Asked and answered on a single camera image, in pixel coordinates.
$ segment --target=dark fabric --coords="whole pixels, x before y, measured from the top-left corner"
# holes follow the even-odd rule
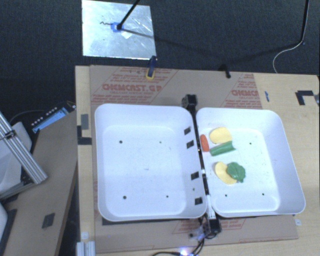
[[[133,3],[134,1],[117,1]],[[273,73],[299,42],[305,0],[141,0],[153,21],[157,67]],[[82,56],[80,0],[2,0],[0,111],[10,119],[75,100],[76,65],[146,66]],[[310,1],[305,45],[280,55],[279,73],[319,74],[320,2]]]

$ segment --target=yellow toy potato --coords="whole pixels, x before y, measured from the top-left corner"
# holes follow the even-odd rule
[[[237,182],[236,179],[232,178],[229,173],[227,173],[228,166],[223,162],[217,162],[214,167],[215,174],[220,180],[222,180],[227,185],[232,185]]]
[[[232,141],[232,136],[226,127],[219,127],[210,132],[209,139],[214,144],[226,143]]]

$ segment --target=silver metal plate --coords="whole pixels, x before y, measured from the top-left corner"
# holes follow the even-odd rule
[[[149,60],[157,56],[149,6],[137,5],[122,26],[132,4],[82,0],[83,55]]]

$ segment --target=black pole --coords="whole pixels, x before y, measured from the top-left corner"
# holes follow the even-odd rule
[[[301,37],[300,37],[300,42],[302,42],[302,43],[305,40],[305,31],[306,31],[307,18],[308,18],[308,9],[309,9],[309,0],[305,0],[303,23],[302,23],[302,30],[301,30]]]
[[[131,9],[128,11],[128,13],[124,16],[123,20],[116,25],[116,29],[117,30],[121,30],[122,29],[122,25],[125,23],[126,19],[129,17],[129,15],[132,13],[132,11],[135,9],[135,7],[137,6],[137,4],[140,2],[140,0],[136,0],[135,3],[132,5]]]

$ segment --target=empty white tray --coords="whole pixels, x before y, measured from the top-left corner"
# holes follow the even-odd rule
[[[306,202],[280,117],[270,110],[202,108],[196,115],[199,135],[209,138],[226,127],[236,150],[212,157],[202,152],[211,204],[223,217],[298,214]],[[209,139],[209,147],[215,147]],[[223,183],[217,162],[245,168],[243,183]]]
[[[95,130],[98,208],[105,219],[189,219],[204,214],[207,201],[197,141],[186,109],[104,104],[95,111]]]

